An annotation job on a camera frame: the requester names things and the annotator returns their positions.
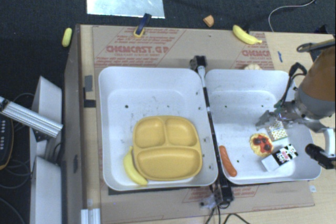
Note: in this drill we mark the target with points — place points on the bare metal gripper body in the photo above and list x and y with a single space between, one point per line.
295 112

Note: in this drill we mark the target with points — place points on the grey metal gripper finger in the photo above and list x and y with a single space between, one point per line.
264 120

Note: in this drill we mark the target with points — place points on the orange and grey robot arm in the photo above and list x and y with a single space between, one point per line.
319 78

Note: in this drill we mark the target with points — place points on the yellow patterned packet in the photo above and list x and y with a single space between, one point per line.
277 133

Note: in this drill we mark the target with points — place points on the yellow pizza slice red sauce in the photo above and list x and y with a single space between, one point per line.
260 144

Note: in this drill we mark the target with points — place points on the white plastic tray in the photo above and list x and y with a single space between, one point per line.
241 102
147 91

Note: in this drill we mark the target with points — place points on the white carton with cow print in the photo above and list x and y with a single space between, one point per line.
279 158

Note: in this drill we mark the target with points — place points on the orange sausage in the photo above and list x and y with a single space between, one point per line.
228 161

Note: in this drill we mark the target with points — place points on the cream toy garlic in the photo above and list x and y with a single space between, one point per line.
252 67

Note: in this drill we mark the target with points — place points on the thin black and white rod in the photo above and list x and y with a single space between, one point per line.
209 110

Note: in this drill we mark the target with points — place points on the yellow banana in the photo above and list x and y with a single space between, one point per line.
131 168
244 35

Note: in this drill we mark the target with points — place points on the yellow divided plate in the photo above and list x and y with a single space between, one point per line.
168 149

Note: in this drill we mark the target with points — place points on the orange bread slice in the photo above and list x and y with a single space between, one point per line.
209 21

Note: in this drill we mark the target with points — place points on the brown cardboard board red print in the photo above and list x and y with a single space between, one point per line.
162 47

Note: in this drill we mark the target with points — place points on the yellow-green corn cob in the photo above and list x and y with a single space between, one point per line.
67 37

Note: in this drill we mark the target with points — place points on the black cylinder on white bracket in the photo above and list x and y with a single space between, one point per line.
319 153

